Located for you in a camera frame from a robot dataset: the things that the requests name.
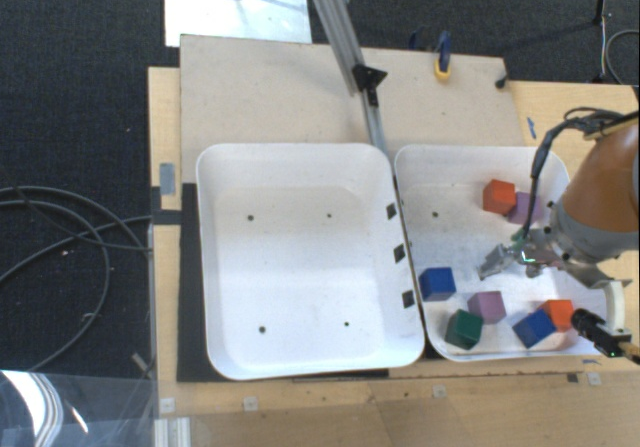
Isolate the white plastic tray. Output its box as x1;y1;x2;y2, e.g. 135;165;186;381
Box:
393;143;609;363
195;142;427;382

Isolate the purple cube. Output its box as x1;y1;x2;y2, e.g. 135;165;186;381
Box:
466;290;508;326
506;191;544;227

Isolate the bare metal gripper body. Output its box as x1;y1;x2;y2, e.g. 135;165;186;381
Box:
510;226;576;281

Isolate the blue cube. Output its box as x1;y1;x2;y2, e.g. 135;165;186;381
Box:
418;266;458;303
511;308;558;350

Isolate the black cylinder on white bracket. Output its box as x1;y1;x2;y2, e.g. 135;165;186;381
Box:
569;278;634;359

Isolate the orange cube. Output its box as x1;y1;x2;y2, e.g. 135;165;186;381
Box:
537;298;576;334
482;178;517;217

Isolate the green cube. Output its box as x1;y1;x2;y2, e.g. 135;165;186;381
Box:
443;308;485;352

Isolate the pale flat board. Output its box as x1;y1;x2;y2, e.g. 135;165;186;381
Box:
178;33;526;186

